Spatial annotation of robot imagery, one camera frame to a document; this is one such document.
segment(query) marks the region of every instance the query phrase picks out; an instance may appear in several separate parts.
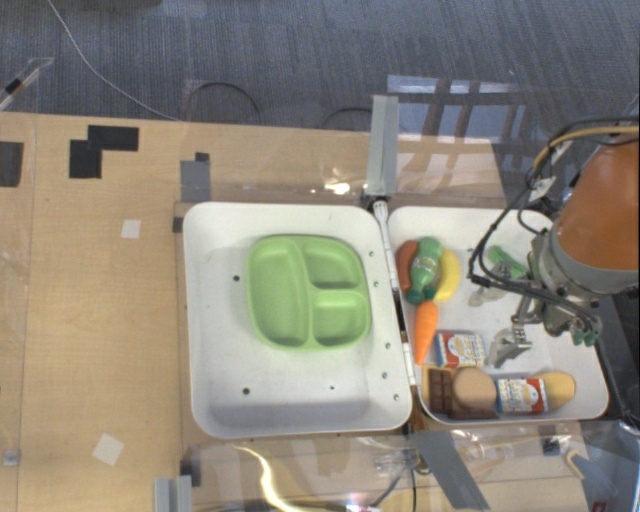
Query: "green plate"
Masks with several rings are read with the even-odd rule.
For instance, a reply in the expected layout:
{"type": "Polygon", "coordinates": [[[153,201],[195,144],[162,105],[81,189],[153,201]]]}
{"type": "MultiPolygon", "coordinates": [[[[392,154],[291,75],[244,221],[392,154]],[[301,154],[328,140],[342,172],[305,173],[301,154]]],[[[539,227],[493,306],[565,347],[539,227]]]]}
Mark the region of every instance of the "green plate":
{"type": "Polygon", "coordinates": [[[272,236],[252,247],[247,266],[251,322],[269,345],[343,347],[369,332],[364,269],[347,244],[317,236],[272,236]]]}

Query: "wooden surface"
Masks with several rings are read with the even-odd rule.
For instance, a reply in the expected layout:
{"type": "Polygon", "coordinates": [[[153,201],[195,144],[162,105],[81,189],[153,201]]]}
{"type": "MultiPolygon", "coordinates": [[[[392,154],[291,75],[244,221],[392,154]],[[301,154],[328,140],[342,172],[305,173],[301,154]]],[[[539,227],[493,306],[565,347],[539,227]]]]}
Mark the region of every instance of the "wooden surface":
{"type": "MultiPolygon", "coordinates": [[[[21,326],[26,332],[14,340],[7,335],[6,321],[0,327],[2,448],[19,444],[22,451],[17,471],[0,468],[0,510],[12,511],[16,503],[20,512],[151,510],[154,478],[175,477],[178,472],[185,428],[181,403],[188,396],[183,389],[181,400],[178,280],[171,229],[174,205],[180,200],[180,161],[193,160],[197,151],[210,154],[216,199],[352,203],[357,192],[336,196],[325,186],[348,183],[352,191],[359,190],[368,137],[298,129],[2,114],[0,140],[16,137],[34,144],[34,123],[37,151],[31,148],[35,157],[25,169],[35,169],[35,188],[23,180],[17,189],[0,189],[2,248],[28,255],[30,246],[31,254],[30,261],[22,257],[17,272],[29,280],[28,288],[23,286],[21,294],[0,294],[5,300],[0,314],[16,319],[17,332],[21,326]],[[89,124],[140,127],[139,151],[104,152],[100,180],[69,179],[69,141],[86,139],[89,124]],[[121,238],[125,220],[141,221],[139,239],[121,238]],[[92,456],[103,433],[124,444],[113,466],[92,456]]],[[[407,152],[430,151],[429,141],[422,143],[421,149],[412,142],[407,152]]],[[[499,176],[491,161],[486,160],[479,174],[473,168],[462,170],[456,180],[464,185],[443,188],[437,177],[433,188],[440,187],[440,195],[429,201],[466,203],[479,196],[502,201],[499,176]]],[[[425,183],[403,186],[408,192],[420,193],[425,183]]],[[[340,471],[348,467],[366,466],[362,471],[370,471],[370,453],[354,451],[351,441],[345,444],[336,438],[304,443],[313,448],[306,455],[300,455],[299,448],[289,452],[283,448],[297,445],[273,445],[276,465],[285,472],[297,468],[298,474],[312,476],[335,471],[337,481],[344,480],[340,471]]],[[[235,457],[246,461],[242,464],[251,464],[252,469],[242,470],[242,475],[259,474],[255,460],[235,457]]],[[[532,457],[532,467],[547,474],[545,464],[549,462],[540,465],[535,461],[542,461],[541,455],[532,457]]],[[[223,461],[214,456],[206,467],[219,476],[218,463],[223,461]]],[[[583,499],[566,468],[556,470],[558,477],[573,482],[563,486],[563,499],[583,499]]],[[[345,474],[357,479],[364,473],[345,474]]],[[[283,478],[285,482],[293,478],[285,487],[295,494],[299,478],[283,478]]],[[[223,486],[225,492],[240,497],[257,492],[255,481],[236,479],[235,488],[232,481],[223,486]]],[[[487,492],[502,485],[491,479],[489,484],[487,492]]],[[[349,481],[349,485],[358,483],[349,481]]],[[[367,488],[364,477],[362,485],[367,488]]],[[[296,492],[303,496],[313,492],[313,487],[302,485],[296,492]]],[[[495,493],[499,501],[500,492],[495,493]]],[[[406,496],[407,491],[402,491],[390,500],[405,500],[406,496]]]]}

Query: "yellow toy food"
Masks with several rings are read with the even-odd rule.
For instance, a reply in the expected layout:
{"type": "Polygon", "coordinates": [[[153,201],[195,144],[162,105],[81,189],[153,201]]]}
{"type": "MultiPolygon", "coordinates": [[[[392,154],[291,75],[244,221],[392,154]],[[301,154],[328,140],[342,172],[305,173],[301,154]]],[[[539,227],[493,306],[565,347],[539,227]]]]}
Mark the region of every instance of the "yellow toy food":
{"type": "Polygon", "coordinates": [[[434,301],[444,302],[451,298],[458,289],[461,279],[460,261],[449,249],[442,251],[440,256],[440,280],[434,301]]]}

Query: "floor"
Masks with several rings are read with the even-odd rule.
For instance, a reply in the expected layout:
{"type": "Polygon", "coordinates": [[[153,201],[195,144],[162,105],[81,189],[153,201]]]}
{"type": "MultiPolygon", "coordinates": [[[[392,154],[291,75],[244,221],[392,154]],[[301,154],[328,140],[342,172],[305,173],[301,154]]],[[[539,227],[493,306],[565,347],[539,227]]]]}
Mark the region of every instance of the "floor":
{"type": "MultiPolygon", "coordinates": [[[[176,119],[367,130],[371,96],[407,76],[548,90],[548,132],[621,112],[639,88],[635,0],[52,1],[95,70],[176,119]],[[344,108],[358,110],[327,119],[344,108]]],[[[0,3],[0,83],[53,57],[26,109],[157,118],[91,73],[48,2],[0,3]]],[[[616,306],[637,347],[637,298],[616,306]]]]}

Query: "toy carrot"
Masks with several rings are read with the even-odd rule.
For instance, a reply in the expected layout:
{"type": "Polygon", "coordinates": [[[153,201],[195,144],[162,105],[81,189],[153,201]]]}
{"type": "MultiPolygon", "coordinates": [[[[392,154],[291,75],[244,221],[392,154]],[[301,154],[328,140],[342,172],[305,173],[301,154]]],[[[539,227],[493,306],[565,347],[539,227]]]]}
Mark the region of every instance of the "toy carrot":
{"type": "Polygon", "coordinates": [[[416,325],[415,325],[415,363],[421,365],[424,363],[431,342],[436,334],[436,328],[438,326],[438,306],[433,300],[433,293],[429,293],[431,298],[427,298],[426,301],[420,303],[416,308],[416,325]]]}
{"type": "Polygon", "coordinates": [[[407,293],[411,288],[411,277],[409,276],[409,268],[411,261],[418,252],[418,242],[407,240],[400,246],[398,256],[396,257],[396,265],[398,267],[398,281],[402,293],[407,293]]]}

